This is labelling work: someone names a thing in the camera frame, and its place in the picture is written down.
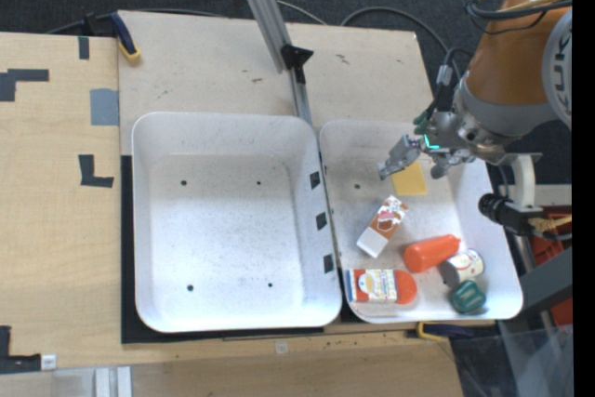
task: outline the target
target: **yellow block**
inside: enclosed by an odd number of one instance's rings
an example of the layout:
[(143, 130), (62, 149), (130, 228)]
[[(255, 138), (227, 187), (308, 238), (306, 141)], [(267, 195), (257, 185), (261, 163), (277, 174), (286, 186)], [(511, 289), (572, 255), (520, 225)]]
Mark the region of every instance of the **yellow block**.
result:
[(428, 193), (421, 164), (414, 162), (408, 167), (390, 176), (392, 187), (397, 195), (424, 195)]

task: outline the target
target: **green light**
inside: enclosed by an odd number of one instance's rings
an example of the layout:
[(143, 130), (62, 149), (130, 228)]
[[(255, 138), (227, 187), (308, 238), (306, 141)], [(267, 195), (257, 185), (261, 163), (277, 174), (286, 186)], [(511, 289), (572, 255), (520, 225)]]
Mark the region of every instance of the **green light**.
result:
[(426, 141), (426, 146), (428, 146), (428, 149), (440, 149), (440, 146), (438, 144), (430, 144), (430, 140), (428, 139), (428, 136), (425, 134), (424, 140)]

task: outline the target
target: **orange bottle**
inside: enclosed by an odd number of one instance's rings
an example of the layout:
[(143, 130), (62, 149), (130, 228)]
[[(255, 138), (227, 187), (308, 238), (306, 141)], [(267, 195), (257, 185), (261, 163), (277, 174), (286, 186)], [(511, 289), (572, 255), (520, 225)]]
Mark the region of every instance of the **orange bottle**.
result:
[(460, 243), (460, 238), (447, 233), (409, 245), (403, 255), (405, 265), (413, 273), (422, 273), (452, 257)]

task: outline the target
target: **can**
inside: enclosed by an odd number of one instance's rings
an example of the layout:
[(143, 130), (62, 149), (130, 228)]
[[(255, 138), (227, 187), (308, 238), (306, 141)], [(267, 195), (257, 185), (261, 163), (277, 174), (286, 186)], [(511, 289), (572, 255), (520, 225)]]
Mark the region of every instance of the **can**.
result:
[(444, 282), (456, 287), (483, 273), (483, 259), (476, 250), (470, 248), (443, 261), (439, 270)]

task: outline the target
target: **yellow sponge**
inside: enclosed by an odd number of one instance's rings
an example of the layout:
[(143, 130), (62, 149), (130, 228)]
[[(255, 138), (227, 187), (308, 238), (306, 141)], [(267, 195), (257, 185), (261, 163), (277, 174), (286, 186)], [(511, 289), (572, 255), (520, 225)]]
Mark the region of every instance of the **yellow sponge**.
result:
[(399, 195), (424, 195), (428, 193), (426, 180), (421, 170), (419, 161), (415, 161), (408, 167), (390, 176), (392, 187), (397, 196)]

